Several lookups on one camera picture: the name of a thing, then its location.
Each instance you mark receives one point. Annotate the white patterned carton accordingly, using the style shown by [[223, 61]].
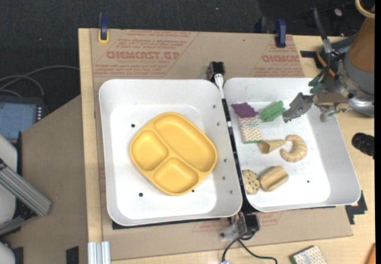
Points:
[[250, 130], [309, 257]]

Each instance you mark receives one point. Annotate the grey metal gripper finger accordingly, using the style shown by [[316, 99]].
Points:
[[326, 114], [297, 106]]

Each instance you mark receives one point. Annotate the thin black and white rod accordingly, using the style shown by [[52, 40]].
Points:
[[228, 123]]

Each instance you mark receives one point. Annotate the tan ice cream cone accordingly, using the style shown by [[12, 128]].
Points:
[[271, 145]]

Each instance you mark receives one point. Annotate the tan chip biscuit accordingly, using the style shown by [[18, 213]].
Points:
[[250, 181]]

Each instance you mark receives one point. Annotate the brown cardboard board red print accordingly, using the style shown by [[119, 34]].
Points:
[[149, 57]]

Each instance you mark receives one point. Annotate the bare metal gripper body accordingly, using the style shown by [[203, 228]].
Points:
[[330, 98]]

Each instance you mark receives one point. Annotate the white plastic tray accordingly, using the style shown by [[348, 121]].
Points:
[[125, 102], [318, 164]]

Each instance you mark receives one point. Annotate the tan ridged bread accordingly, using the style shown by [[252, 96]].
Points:
[[274, 179]]

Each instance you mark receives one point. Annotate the black cylinder on white bracket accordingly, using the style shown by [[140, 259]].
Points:
[[363, 142]]

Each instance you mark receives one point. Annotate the tan croissant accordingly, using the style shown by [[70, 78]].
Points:
[[297, 151]]

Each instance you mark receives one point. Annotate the green bean pods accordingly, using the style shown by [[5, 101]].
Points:
[[272, 111]]

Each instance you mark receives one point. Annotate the yellow divided plate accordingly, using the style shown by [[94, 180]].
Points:
[[184, 138]]

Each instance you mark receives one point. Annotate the purple grapes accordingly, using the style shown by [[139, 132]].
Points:
[[244, 109]]

